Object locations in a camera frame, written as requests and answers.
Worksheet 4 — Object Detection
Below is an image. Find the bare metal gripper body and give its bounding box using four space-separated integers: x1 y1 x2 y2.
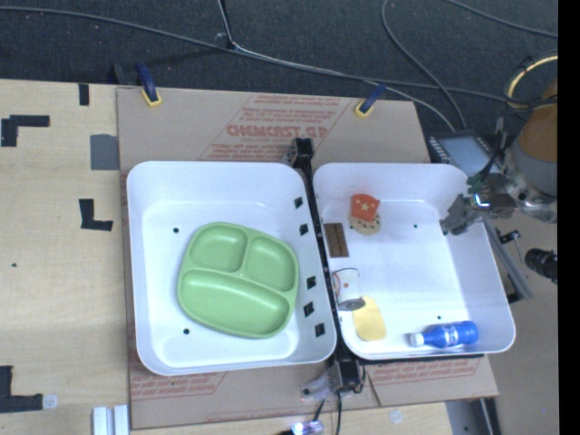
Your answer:
469 173 559 225

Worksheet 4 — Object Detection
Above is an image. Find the white plastic tray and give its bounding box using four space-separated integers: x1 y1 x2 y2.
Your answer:
125 159 338 377
312 161 517 362

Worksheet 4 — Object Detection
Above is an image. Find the tan chocolate chip biscuit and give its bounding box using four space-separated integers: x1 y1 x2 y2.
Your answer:
347 213 382 237

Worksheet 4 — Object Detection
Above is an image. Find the blue bottle with white cap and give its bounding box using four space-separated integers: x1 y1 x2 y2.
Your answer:
405 320 480 349

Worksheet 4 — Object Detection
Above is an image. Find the brown chocolate wafer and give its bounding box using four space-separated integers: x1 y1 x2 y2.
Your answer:
323 222 351 259

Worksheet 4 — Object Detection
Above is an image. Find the small white can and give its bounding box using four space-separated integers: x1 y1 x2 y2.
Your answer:
331 267 367 313

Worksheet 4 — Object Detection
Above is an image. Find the yellow flat oval piece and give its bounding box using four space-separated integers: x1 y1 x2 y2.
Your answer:
352 295 388 343

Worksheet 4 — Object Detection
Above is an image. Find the thin black rod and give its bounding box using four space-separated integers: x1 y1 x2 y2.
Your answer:
300 159 349 363

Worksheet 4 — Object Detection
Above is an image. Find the green divided plate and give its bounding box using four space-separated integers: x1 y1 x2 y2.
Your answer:
176 221 301 340

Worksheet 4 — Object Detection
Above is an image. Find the brown cardboard board red print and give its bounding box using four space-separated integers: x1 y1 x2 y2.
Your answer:
115 86 500 430

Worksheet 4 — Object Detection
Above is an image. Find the black cylinder on white bracket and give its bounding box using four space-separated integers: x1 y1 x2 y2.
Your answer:
524 246 559 285

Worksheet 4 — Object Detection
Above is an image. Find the black block with thin wires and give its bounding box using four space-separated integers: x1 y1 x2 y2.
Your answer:
333 359 364 394
288 137 315 169

